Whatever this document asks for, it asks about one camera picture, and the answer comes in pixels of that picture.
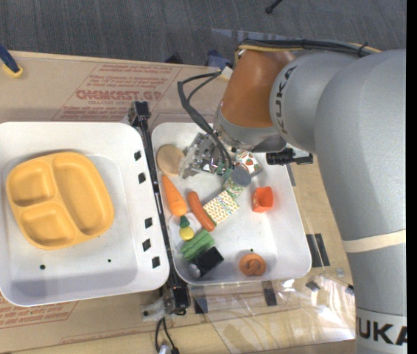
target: gray carpet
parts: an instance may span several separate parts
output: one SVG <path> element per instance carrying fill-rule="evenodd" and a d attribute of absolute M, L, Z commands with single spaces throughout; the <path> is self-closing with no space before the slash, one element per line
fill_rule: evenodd
<path fill-rule="evenodd" d="M 9 49 L 205 64 L 243 38 L 334 39 L 406 47 L 407 0 L 0 0 Z"/>

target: toy hot dog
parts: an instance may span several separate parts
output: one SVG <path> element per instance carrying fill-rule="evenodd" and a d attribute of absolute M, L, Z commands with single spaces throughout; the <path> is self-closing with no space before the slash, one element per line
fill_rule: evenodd
<path fill-rule="evenodd" d="M 196 192 L 191 191 L 187 194 L 187 201 L 189 202 L 192 213 L 195 215 L 202 227 L 209 232 L 213 231 L 215 229 L 215 223 L 203 209 L 199 195 Z"/>

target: toy carrot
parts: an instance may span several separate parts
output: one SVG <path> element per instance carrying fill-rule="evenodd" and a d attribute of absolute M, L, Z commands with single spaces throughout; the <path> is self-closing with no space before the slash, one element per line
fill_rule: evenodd
<path fill-rule="evenodd" d="M 175 216 L 185 215 L 187 213 L 187 204 L 179 190 L 168 176 L 163 175 L 161 180 L 164 185 L 164 191 L 166 193 L 166 199 L 171 213 Z"/>

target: black cable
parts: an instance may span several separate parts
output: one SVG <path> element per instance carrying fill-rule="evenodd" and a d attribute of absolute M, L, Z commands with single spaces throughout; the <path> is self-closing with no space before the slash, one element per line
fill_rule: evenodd
<path fill-rule="evenodd" d="M 160 350 L 161 350 L 161 346 L 159 346 L 159 344 L 158 344 L 158 334 L 159 334 L 159 330 L 161 329 L 161 324 L 163 325 L 164 332 L 166 333 L 166 336 L 169 339 L 169 342 L 171 342 L 172 351 L 173 352 L 176 352 L 176 351 L 178 352 L 178 348 L 176 347 L 176 345 L 174 345 L 174 341 L 171 339 L 171 336 L 169 335 L 169 332 L 167 331 L 166 317 L 163 317 L 162 319 L 160 319 L 158 321 L 158 324 L 156 325 L 156 333 L 155 333 L 155 349 L 156 349 L 156 352 L 159 353 Z"/>
<path fill-rule="evenodd" d="M 222 154 L 222 157 L 224 158 L 225 166 L 226 167 L 229 167 L 229 166 L 231 166 L 230 165 L 231 157 L 230 157 L 230 154 L 228 153 L 228 151 L 226 150 L 225 146 L 220 141 L 220 139 L 218 138 L 218 136 L 215 134 L 215 132 L 212 129 L 212 127 L 210 126 L 210 124 L 200 115 L 200 113 L 195 108 L 193 108 L 190 105 L 190 99 L 194 95 L 194 93 L 197 92 L 203 86 L 205 86 L 207 83 L 210 83 L 213 79 L 215 79 L 218 76 L 220 76 L 221 73 L 222 73 L 221 71 L 217 71 L 217 72 L 213 72 L 211 74 L 199 74 L 197 76 L 192 76 L 192 77 L 190 77 L 188 79 L 185 79 L 183 81 L 178 81 L 178 93 L 179 93 L 179 98 L 181 100 L 181 104 L 182 104 L 184 110 L 186 110 L 187 113 L 189 114 L 189 116 L 192 118 L 192 120 L 200 128 L 202 128 L 207 134 L 209 134 L 211 136 L 211 138 L 215 141 L 215 144 L 220 149 L 220 152 Z M 184 84 L 186 84 L 186 83 L 188 83 L 190 81 L 193 81 L 193 80 L 197 80 L 197 79 L 204 78 L 204 77 L 209 77 L 209 79 L 205 80 L 203 83 L 201 83 L 200 85 L 198 85 L 189 94 L 189 96 L 186 97 L 186 95 L 184 94 L 184 89 L 183 89 Z"/>
<path fill-rule="evenodd" d="M 350 55 L 356 55 L 360 58 L 375 53 L 375 51 L 371 49 L 366 49 L 367 43 L 366 45 L 358 46 L 356 44 L 351 44 L 349 42 L 342 41 L 324 41 L 309 39 L 254 40 L 247 38 L 241 41 L 238 47 L 243 45 L 258 46 L 261 48 L 270 47 L 273 49 L 292 49 L 300 47 L 305 50 L 342 52 Z"/>
<path fill-rule="evenodd" d="M 164 332 L 166 333 L 166 336 L 169 339 L 169 342 L 171 342 L 172 348 L 175 349 L 176 345 L 174 345 L 174 342 L 172 342 L 171 336 L 169 335 L 169 332 L 167 331 L 166 317 L 163 317 L 163 327 L 164 327 Z"/>
<path fill-rule="evenodd" d="M 161 347 L 158 344 L 158 333 L 159 333 L 159 328 L 161 327 L 161 324 L 163 323 L 164 317 L 158 321 L 158 324 L 156 325 L 156 333 L 155 333 L 155 349 L 156 352 L 159 353 L 159 351 L 161 350 Z"/>

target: yellow plastic plate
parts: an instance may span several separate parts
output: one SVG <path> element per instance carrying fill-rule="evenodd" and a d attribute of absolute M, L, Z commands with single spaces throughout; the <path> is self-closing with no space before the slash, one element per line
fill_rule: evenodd
<path fill-rule="evenodd" d="M 93 162 L 76 152 L 38 157 L 14 167 L 7 197 L 25 238 L 61 249 L 102 235 L 114 218 L 107 187 Z"/>

